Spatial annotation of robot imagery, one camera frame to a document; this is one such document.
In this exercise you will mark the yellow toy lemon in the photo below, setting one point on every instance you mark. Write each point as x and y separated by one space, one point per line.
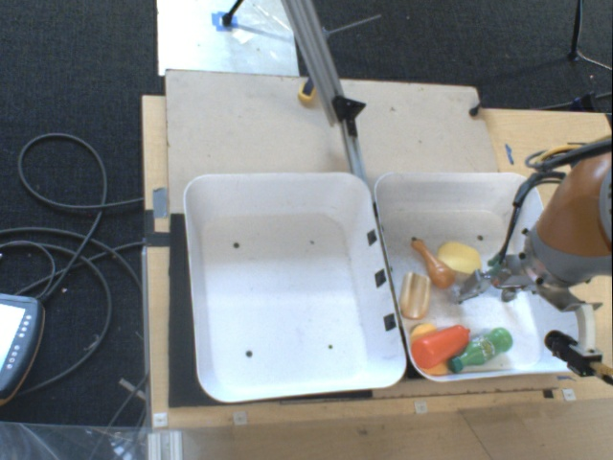
460 256

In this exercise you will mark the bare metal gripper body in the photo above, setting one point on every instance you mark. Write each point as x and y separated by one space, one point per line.
522 273

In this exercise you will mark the orange toy drumstick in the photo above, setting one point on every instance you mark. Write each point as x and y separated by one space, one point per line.
438 271

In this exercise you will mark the green plastic bottle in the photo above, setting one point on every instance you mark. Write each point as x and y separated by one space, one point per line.
483 350

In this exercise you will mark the black cylinder on white bracket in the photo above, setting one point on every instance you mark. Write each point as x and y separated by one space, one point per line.
585 352

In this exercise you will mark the white plastic tray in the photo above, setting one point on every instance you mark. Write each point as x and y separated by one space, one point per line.
287 295
450 204

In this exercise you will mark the tan toy hot dog bun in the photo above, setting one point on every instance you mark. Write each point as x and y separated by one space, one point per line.
415 295

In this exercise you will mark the pale wood board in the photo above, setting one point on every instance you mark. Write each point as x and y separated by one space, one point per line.
249 127

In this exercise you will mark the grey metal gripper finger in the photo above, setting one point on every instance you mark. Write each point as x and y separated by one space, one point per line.
474 286
510 294

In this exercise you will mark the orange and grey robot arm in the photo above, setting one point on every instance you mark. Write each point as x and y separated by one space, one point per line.
574 209

